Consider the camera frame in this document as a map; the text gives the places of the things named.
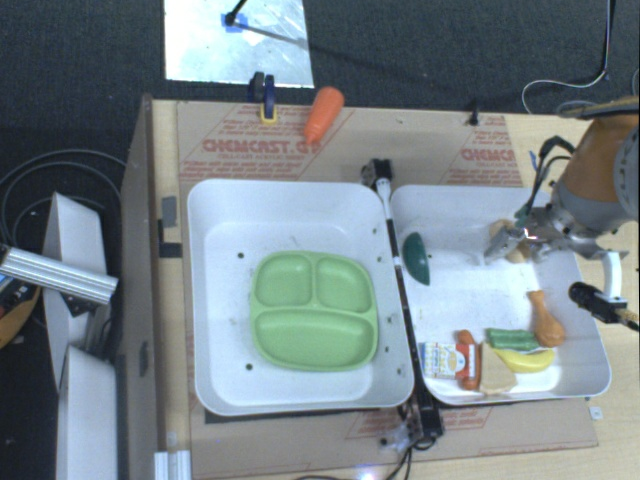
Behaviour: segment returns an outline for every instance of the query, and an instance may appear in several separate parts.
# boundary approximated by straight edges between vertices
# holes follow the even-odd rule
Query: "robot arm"
[[[604,290],[576,283],[569,292],[571,299],[606,323],[620,322],[638,330],[637,317],[626,311],[626,301],[620,297],[620,259],[626,253],[606,251],[596,243],[625,222],[638,220],[638,97],[561,115],[593,121],[575,150],[560,137],[545,142],[531,198],[516,213],[515,227],[502,228],[492,239],[485,260],[504,257],[523,241],[534,261],[563,249],[599,259],[605,270]],[[545,165],[546,157],[556,146],[571,154],[569,163],[554,185],[551,203],[535,207],[536,193],[555,160]]]

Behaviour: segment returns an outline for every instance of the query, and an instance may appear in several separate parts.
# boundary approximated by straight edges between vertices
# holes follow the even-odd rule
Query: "white cable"
[[[525,108],[528,114],[533,114],[529,106],[527,105],[525,94],[529,90],[530,87],[537,84],[551,84],[551,85],[559,85],[561,87],[570,87],[572,89],[588,89],[589,87],[593,87],[600,80],[602,80],[605,76],[607,76],[607,70],[609,67],[609,50],[611,48],[611,0],[607,0],[607,25],[605,31],[605,50],[604,50],[604,61],[602,64],[602,71],[600,74],[593,79],[591,82],[586,84],[571,84],[568,82],[561,82],[559,80],[534,80],[533,82],[529,82],[522,89],[521,99],[522,106]]]

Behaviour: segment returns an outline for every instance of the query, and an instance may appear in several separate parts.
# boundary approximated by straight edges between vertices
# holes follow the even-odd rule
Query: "blue tape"
[[[531,164],[533,165],[533,170],[538,170],[538,161],[536,159],[536,155],[533,151],[529,150],[529,158],[531,158]]]
[[[222,23],[222,26],[224,27],[225,32],[228,32],[229,34],[239,34],[239,33],[242,33],[243,29],[242,29],[242,28],[240,28],[240,27],[236,27],[235,25],[231,25],[230,27],[229,27],[229,26],[227,26],[227,24],[226,24],[226,23],[225,23],[225,21],[224,21],[224,20],[225,20],[225,18],[226,18],[226,16],[227,16],[226,14],[221,14],[221,15],[220,15],[220,23]],[[239,23],[240,25],[244,25],[245,27],[248,27],[248,26],[249,26],[249,20],[248,20],[248,19],[247,19],[247,17],[246,17],[244,14],[242,14],[242,13],[239,13],[239,14],[236,16],[236,21],[235,21],[235,23]]]

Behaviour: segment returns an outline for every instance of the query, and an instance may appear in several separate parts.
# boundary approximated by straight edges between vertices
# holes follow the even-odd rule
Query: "toy sink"
[[[523,188],[405,185],[391,198],[398,243],[417,232],[429,256],[429,286],[404,276],[418,343],[455,343],[461,329],[471,331],[476,342],[485,339],[489,327],[533,330],[526,293],[539,289],[566,331],[553,364],[539,373],[516,374],[518,384],[507,393],[485,396],[461,389],[456,381],[425,379],[429,391],[447,404],[586,397],[609,387],[611,369],[596,321],[568,296],[569,286],[582,279],[573,252],[556,251],[540,263],[484,261],[491,224],[512,218],[530,193]],[[536,204],[545,198],[540,193]]]
[[[358,368],[378,345],[369,274],[337,255],[272,254],[253,276],[251,330],[258,351],[274,364],[326,372]]]
[[[573,253],[539,264],[484,263],[490,225],[510,218],[529,193],[402,186],[392,196],[398,244],[419,233],[429,256],[428,286],[404,270],[416,342],[455,343],[461,329],[478,342],[489,327],[531,330],[526,292],[537,289],[565,327],[554,363],[517,374],[508,393],[485,396],[425,379],[447,404],[595,396],[609,385],[596,323],[567,295],[581,280]],[[207,409],[226,416],[352,410],[409,397],[408,337],[375,192],[350,183],[211,179],[191,189],[187,219],[195,387]]]
[[[187,215],[195,387],[207,409],[363,409],[409,397],[411,356],[372,190],[211,179],[192,188]],[[304,340],[280,342],[283,332],[306,340],[314,329],[340,350],[330,356],[328,343],[307,351]]]

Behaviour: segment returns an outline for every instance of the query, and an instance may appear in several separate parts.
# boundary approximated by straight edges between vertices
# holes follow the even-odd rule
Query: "small toy item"
[[[402,245],[404,264],[416,281],[429,286],[429,262],[420,233],[411,233]]]
[[[344,96],[335,87],[323,87],[318,91],[304,127],[307,144],[316,142],[327,133],[344,106]]]
[[[335,254],[281,251],[253,274],[251,335],[256,350],[284,368],[359,368],[378,347],[378,307],[369,272]]]
[[[515,374],[486,342],[482,343],[480,357],[482,358],[482,376],[480,377],[482,393],[498,395],[509,391],[518,383]]]
[[[511,329],[487,329],[487,339],[493,348],[509,348],[530,352],[540,347],[532,332]]]
[[[458,343],[462,345],[473,346],[473,360],[475,362],[475,374],[471,374],[465,378],[463,378],[460,382],[462,389],[466,389],[467,391],[474,391],[478,389],[478,385],[480,384],[480,376],[481,376],[481,363],[480,363],[480,346],[476,343],[476,340],[473,338],[473,334],[469,332],[467,329],[463,329],[458,332]]]
[[[565,331],[562,324],[549,313],[544,303],[544,291],[528,292],[527,296],[536,309],[536,327],[534,334],[543,347],[557,347],[564,343]]]
[[[504,361],[507,368],[514,373],[537,373],[546,370],[551,366],[556,356],[556,353],[550,348],[529,354],[507,349],[494,348],[492,350]]]
[[[475,378],[475,345],[448,343],[421,343],[423,371],[436,379]]]

